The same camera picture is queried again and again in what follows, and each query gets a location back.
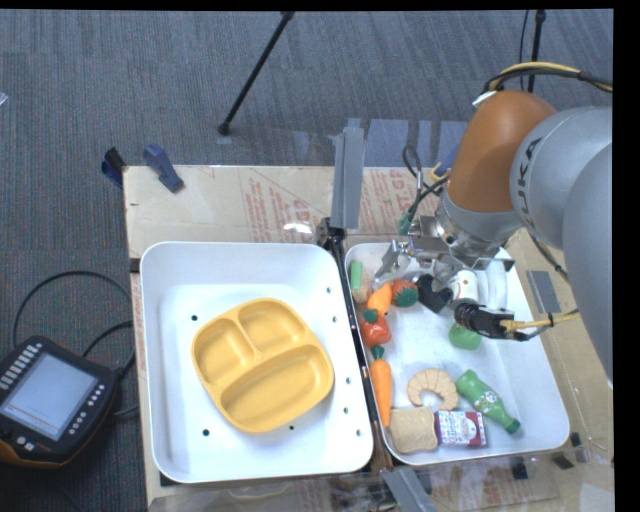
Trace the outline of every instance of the gray carpet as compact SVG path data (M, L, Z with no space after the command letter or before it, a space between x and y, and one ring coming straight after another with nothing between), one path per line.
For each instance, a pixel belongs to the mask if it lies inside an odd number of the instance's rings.
M485 81L530 59L535 11L525 25L526 14L298 12L225 137L216 127L279 12L0 9L0 92L9 96L0 106L0 354L44 279L85 269L128 283L122 192L101 173L111 147L130 165L144 164L151 142L174 164L333 165L335 136L357 124L366 165L403 166L408 142L433 165ZM613 9L547 10L538 60L612 79L613 18ZM536 77L535 93L558 110L612 104L559 77ZM116 286L70 276L33 295L17 340L42 334L81 352L128 318ZM120 329L91 357L115 367L132 347L131 329ZM127 407L137 400L134 369L123 383ZM140 443L134 415L56 472L0 466L0 510L145 510Z

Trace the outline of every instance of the orange toy carrot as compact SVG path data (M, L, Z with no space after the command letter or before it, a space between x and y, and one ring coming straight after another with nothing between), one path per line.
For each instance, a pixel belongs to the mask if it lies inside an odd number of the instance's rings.
M384 348L376 345L371 349L373 362L369 365L369 375L373 384L373 393L376 396L380 423L388 427L391 419L391 366L384 359Z
M367 299L367 309L377 309L378 314L386 315L393 298L393 286L387 281Z

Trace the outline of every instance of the gray metal bracket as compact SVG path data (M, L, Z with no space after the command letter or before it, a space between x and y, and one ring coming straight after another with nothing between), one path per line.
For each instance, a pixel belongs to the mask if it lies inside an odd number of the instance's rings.
M336 142L336 166L329 220L332 228L358 228L363 170L364 130L348 126L337 137Z
M409 466L381 473L402 512L437 512L415 471Z

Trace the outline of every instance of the yellow cable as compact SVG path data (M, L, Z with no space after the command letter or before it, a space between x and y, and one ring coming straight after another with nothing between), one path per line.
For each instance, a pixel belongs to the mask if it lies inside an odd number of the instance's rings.
M531 62L521 62L519 64L514 64L513 66L509 66L508 68L503 69L498 77L495 80L489 82L488 90L494 91L496 87L500 84L500 81L506 73L510 73L511 71L518 71L520 69L530 69L530 68L546 68L546 69L555 69L557 71L567 71L569 73L580 73L579 69L572 68L569 66L564 66L562 64L556 64L554 62L539 62L539 61L531 61ZM602 82L594 82L598 84L603 89L607 91L613 91L613 86L609 84L603 84Z
M553 324L558 324L560 322L566 322L567 320L575 320L580 316L580 313L568 313L566 315L558 316L553 318ZM515 332L518 329L527 329L529 327L543 327L545 325L551 325L552 322L549 319L546 320L536 320L534 322L518 322L515 320L501 320L500 325L506 328L507 333Z
M431 169L431 172L429 173L429 178L431 178L433 181L438 181L440 178L442 178L444 176L444 174L442 176L437 176L436 175L436 171L438 170L438 168L440 167L440 165L442 165L442 162L438 162L433 169Z

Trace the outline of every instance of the green bottle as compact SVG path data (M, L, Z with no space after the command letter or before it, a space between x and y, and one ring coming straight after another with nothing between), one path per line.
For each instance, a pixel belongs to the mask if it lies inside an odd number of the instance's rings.
M476 411L500 422L509 434L514 434L520 428L520 422L507 413L498 393L482 382L473 370L467 370L458 378L456 388Z

